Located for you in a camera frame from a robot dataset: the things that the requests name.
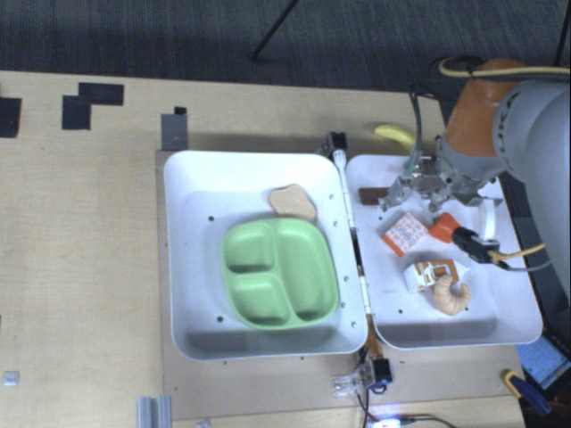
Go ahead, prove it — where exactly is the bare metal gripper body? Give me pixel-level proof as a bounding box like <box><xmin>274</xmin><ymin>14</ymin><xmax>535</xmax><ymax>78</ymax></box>
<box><xmin>388</xmin><ymin>154</ymin><xmax>504</xmax><ymax>207</ymax></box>

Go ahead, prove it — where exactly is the brown chocolate bar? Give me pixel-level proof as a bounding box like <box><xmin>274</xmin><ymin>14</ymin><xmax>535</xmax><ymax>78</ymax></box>
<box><xmin>357</xmin><ymin>186</ymin><xmax>393</xmax><ymax>207</ymax></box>

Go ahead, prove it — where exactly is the orange carrot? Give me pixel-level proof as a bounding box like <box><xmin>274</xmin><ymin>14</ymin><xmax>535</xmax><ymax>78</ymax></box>
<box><xmin>429</xmin><ymin>211</ymin><xmax>461</xmax><ymax>245</ymax></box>

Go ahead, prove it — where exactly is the orange and white carton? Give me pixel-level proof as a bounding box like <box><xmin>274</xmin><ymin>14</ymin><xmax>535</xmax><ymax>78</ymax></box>
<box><xmin>381</xmin><ymin>211</ymin><xmax>430</xmax><ymax>259</ymax></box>

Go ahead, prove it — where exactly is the yellow banana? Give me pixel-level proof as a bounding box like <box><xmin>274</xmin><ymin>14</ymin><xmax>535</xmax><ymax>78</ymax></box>
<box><xmin>373</xmin><ymin>124</ymin><xmax>417</xmax><ymax>148</ymax></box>

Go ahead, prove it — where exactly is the white carton with orange print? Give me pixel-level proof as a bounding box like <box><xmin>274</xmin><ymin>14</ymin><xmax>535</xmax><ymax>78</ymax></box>
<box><xmin>403</xmin><ymin>259</ymin><xmax>470</xmax><ymax>294</ymax></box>

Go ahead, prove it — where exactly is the beige croissant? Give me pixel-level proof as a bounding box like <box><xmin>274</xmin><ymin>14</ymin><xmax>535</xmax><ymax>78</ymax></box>
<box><xmin>433</xmin><ymin>274</ymin><xmax>472</xmax><ymax>317</ymax></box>

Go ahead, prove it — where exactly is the beige bread slice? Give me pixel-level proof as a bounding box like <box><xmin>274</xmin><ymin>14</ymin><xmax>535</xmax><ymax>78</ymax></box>
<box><xmin>267</xmin><ymin>183</ymin><xmax>319</xmax><ymax>221</ymax></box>

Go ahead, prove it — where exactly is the green divided plate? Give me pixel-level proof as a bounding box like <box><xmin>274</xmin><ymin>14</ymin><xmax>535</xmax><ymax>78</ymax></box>
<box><xmin>220</xmin><ymin>218</ymin><xmax>341</xmax><ymax>331</ymax></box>

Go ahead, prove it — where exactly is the white plastic tray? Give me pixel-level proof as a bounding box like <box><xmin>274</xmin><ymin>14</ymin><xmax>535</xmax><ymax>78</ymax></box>
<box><xmin>162</xmin><ymin>149</ymin><xmax>369</xmax><ymax>362</ymax></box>
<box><xmin>345</xmin><ymin>153</ymin><xmax>544</xmax><ymax>350</ymax></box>

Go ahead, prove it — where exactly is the thin black pole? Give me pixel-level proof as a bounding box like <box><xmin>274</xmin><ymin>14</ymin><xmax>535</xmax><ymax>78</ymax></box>
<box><xmin>248</xmin><ymin>0</ymin><xmax>321</xmax><ymax>63</ymax></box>

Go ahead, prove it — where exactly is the black cylinder on white bracket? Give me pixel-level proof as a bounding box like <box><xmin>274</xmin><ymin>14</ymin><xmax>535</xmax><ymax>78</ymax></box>
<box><xmin>451</xmin><ymin>197</ymin><xmax>501</xmax><ymax>265</ymax></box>

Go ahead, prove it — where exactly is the black block with wires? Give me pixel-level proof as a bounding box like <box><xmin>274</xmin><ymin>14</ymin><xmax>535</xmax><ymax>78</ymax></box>
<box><xmin>370</xmin><ymin>358</ymin><xmax>394</xmax><ymax>386</ymax></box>
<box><xmin>326</xmin><ymin>131</ymin><xmax>350</xmax><ymax>154</ymax></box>

